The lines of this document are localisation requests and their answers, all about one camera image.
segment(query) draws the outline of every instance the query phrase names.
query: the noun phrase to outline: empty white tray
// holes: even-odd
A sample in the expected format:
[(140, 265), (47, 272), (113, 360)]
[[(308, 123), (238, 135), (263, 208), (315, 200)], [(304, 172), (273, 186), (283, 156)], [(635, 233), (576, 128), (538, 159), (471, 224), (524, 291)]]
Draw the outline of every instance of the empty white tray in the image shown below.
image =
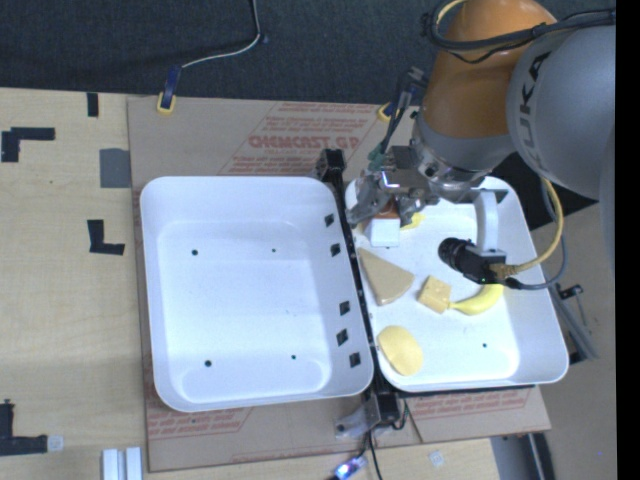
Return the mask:
[[(513, 189), (489, 177), (482, 188), (507, 190), (498, 205), (498, 248), (507, 262), (520, 264), (537, 256)], [(353, 183), (347, 205), (355, 203)], [(473, 295), (479, 286), (447, 266), (438, 246), (449, 237), (476, 242), (472, 204), (441, 200), (422, 210), (417, 228), (401, 230), (398, 247), (372, 247), (361, 227), (354, 231), (356, 247), (363, 247), (415, 275), (413, 286), (394, 302), (378, 306), (363, 272), (365, 297), (374, 335), (388, 325), (409, 330), (424, 353), (422, 369), (412, 376), (398, 374), (378, 350), (380, 368), (389, 382), (407, 392), (497, 388), (551, 383), (568, 368), (568, 354), (547, 290), (505, 289), (502, 299), (485, 313), (468, 316), (449, 309), (440, 314), (417, 301), (427, 276), (452, 286), (451, 300)], [(540, 266), (519, 274), (523, 283), (543, 283)]]
[(184, 412), (348, 396), (373, 364), (335, 198), (304, 177), (163, 177), (140, 209), (156, 390)]

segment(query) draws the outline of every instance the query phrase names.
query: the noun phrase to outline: yellow banana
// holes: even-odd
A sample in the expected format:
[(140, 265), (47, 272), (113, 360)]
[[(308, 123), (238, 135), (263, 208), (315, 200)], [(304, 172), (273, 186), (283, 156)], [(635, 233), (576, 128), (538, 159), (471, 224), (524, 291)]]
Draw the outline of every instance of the yellow banana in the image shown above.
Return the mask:
[(478, 315), (492, 307), (504, 292), (501, 284), (484, 284), (474, 296), (458, 302), (449, 302), (449, 308), (462, 311), (466, 315)]

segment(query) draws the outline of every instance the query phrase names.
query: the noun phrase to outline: black backdrop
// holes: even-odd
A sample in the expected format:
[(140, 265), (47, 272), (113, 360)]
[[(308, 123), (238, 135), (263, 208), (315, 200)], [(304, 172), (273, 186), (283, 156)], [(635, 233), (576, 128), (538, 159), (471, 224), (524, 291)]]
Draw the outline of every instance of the black backdrop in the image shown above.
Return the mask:
[[(196, 97), (382, 104), (435, 51), (420, 17), (441, 0), (257, 0), (267, 41), (183, 71)], [(616, 0), (537, 0), (557, 18)], [(0, 86), (157, 94), (168, 68), (249, 43), (249, 0), (0, 0)], [(537, 178), (517, 157), (495, 171), (530, 228), (546, 222)], [(560, 190), (570, 213), (593, 202)]]

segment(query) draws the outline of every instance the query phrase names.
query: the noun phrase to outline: cardboard sheet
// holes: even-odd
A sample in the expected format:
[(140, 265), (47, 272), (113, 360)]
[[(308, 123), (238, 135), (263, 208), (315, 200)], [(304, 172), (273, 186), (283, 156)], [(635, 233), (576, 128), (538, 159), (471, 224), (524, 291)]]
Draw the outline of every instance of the cardboard sheet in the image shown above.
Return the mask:
[[(139, 197), (160, 176), (305, 175), (324, 148), (340, 148), (345, 180), (367, 165), (386, 123), (375, 105), (179, 98), (174, 113), (156, 111), (157, 96), (127, 101), (138, 270), (148, 465), (164, 471), (316, 454), (352, 452), (359, 439), (340, 440), (334, 422), (359, 397), (253, 408), (179, 413), (153, 387)], [(406, 143), (412, 121), (395, 137)], [(378, 436), (378, 446), (407, 446), (547, 430), (539, 388), (442, 394), (408, 399), (402, 431)]]

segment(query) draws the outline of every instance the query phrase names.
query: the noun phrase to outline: light wood surface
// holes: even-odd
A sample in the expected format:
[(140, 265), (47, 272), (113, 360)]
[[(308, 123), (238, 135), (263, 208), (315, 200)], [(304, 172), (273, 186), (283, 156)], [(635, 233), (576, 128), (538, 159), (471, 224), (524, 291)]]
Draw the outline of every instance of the light wood surface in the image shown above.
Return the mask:
[[(145, 450), (131, 191), (100, 188), (99, 151), (128, 149), (126, 96), (0, 89), (0, 130), (54, 127), (0, 163), (0, 399), (14, 434), (57, 434), (64, 450), (0, 457), (0, 479), (98, 479), (106, 448)], [(89, 253), (87, 220), (123, 256)], [(437, 453), (441, 462), (432, 460)], [(489, 439), (377, 452), (385, 480), (498, 479)], [(345, 456), (220, 466), (157, 479), (324, 479)], [(370, 464), (356, 478), (374, 479)]]

